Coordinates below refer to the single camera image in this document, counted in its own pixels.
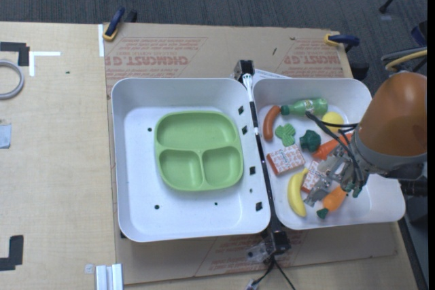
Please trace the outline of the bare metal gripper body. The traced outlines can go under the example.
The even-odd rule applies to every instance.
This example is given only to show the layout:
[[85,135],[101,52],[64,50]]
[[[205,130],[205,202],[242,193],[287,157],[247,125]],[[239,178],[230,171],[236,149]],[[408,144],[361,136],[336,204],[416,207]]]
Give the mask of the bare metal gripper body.
[[355,145],[337,145],[326,158],[325,171],[347,193],[360,193],[368,180],[368,171]]

